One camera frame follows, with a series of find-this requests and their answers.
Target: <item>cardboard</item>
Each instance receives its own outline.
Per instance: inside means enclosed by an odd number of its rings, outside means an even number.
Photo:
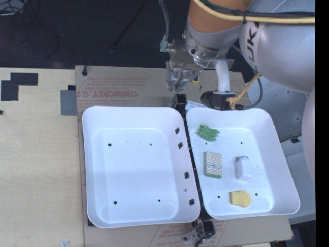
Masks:
[[[132,226],[101,229],[88,222],[86,209],[86,181],[81,117],[85,109],[94,105],[167,107],[176,92],[168,91],[165,69],[76,66],[77,115],[80,147],[84,239],[86,247],[183,247],[191,246],[182,240],[193,229],[191,223]],[[231,91],[239,93],[244,85],[239,72],[230,72]],[[205,91],[217,90],[218,79],[214,70],[203,71],[199,83],[189,83],[179,93],[186,94],[189,105],[200,105]],[[239,102],[250,105],[247,93]],[[273,241],[293,237],[285,215],[213,220],[216,234],[202,246],[224,247]]]

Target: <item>black floor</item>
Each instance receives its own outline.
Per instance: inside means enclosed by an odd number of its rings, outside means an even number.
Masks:
[[[0,0],[1,67],[166,67],[169,54],[160,52],[166,23],[159,0],[19,1],[22,9],[17,0]],[[164,0],[169,42],[183,34],[189,1]],[[241,71],[246,82],[252,78],[235,49],[227,58],[235,60],[232,71]]]

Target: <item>light wood surface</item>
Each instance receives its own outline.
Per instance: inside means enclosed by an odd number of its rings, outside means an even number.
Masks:
[[[61,116],[60,90],[74,70],[37,72],[38,86],[19,86],[18,101],[0,101],[0,246],[84,246],[76,116]]]

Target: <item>patterned rectangular object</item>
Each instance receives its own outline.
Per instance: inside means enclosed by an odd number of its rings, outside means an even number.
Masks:
[[[205,152],[205,175],[208,177],[222,177],[222,155]]]

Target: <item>empty white tray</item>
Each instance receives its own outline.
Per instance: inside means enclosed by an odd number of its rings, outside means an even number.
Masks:
[[[192,108],[186,115],[191,147],[207,213],[216,219],[293,214],[300,200],[270,115],[258,108],[219,111]],[[219,130],[216,141],[198,135],[200,125]],[[222,177],[204,175],[204,153],[222,155]],[[251,178],[237,178],[236,162],[247,156]],[[230,193],[244,190],[251,196],[246,207],[232,205]]]
[[[167,107],[90,107],[82,116],[87,212],[99,228],[190,222],[200,202],[184,122]]]

